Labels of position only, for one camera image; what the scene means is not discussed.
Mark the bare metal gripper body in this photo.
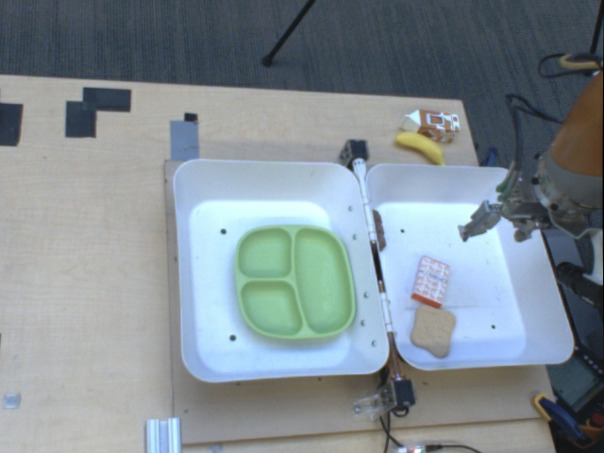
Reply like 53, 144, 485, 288
500, 176, 594, 238

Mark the white plastic tray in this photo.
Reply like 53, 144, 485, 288
364, 162, 576, 372
172, 159, 391, 384

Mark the orange and white packet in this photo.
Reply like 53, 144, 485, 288
410, 254, 451, 310

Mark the yellow banana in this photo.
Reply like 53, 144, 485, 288
394, 130, 446, 167

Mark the brown sausage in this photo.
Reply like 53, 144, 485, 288
372, 209, 389, 253

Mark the orange and white carton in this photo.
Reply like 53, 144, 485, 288
400, 109, 461, 144

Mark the tan biscuit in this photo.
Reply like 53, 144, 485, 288
409, 304, 458, 360

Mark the thin black and white rod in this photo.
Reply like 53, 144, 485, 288
351, 157, 403, 389

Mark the green divided plate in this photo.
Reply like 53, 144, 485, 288
234, 224, 358, 341

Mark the black tripod leg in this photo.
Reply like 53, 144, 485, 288
260, 0, 341, 68

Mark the black cylinder on white bracket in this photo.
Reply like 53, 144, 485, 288
554, 226, 604, 307

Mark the black block with thin wires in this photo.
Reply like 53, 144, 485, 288
339, 139, 370, 167
377, 377, 418, 417

